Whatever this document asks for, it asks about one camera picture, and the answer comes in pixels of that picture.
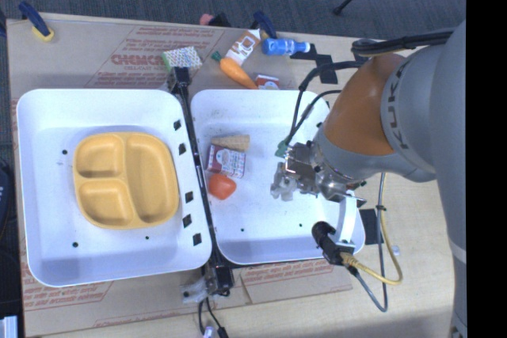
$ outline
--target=yellow cable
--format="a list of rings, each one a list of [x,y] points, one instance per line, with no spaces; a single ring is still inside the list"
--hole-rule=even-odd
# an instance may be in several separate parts
[[[379,275],[377,272],[364,266],[361,262],[359,262],[356,258],[354,258],[352,256],[352,254],[350,254],[350,253],[340,253],[340,256],[341,256],[343,263],[345,265],[353,266],[357,269],[360,269],[360,270],[368,273],[369,275],[377,278],[378,280],[380,280],[383,283],[390,284],[393,286],[399,285],[403,281],[403,273],[402,273],[402,269],[399,266],[398,261],[396,260],[396,256],[393,253],[393,249],[391,248],[391,242],[389,241],[389,237],[387,236],[386,223],[385,223],[385,220],[383,217],[383,210],[380,210],[380,225],[382,227],[383,237],[386,240],[387,250],[389,251],[389,255],[391,256],[393,264],[396,267],[396,272],[398,273],[398,280],[391,280],[391,279],[384,278],[382,275]]]

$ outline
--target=toy carrot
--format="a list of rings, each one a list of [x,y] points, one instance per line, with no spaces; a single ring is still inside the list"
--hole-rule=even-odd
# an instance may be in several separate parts
[[[248,89],[259,89],[250,76],[248,76],[248,74],[232,58],[221,58],[220,69],[225,75],[240,85],[243,85]]]

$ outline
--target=blue clamp handle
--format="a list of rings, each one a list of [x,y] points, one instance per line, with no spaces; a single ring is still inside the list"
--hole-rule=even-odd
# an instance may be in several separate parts
[[[270,38],[276,38],[275,26],[264,13],[258,10],[253,14],[253,18],[257,23],[259,23],[261,28],[266,32],[266,34],[268,34]]]
[[[0,9],[0,37],[7,38],[7,19],[6,15]]]
[[[51,31],[49,27],[44,22],[43,18],[40,16],[39,12],[33,8],[29,3],[23,1],[19,4],[19,10],[23,13],[23,16],[27,17],[33,24],[40,34],[44,37],[48,37],[51,35]]]

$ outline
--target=small beige object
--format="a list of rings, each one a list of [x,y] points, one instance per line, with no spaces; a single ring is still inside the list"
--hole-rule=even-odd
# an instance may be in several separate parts
[[[212,144],[223,146],[229,150],[246,151],[250,146],[249,135],[231,135],[228,137],[212,138]]]

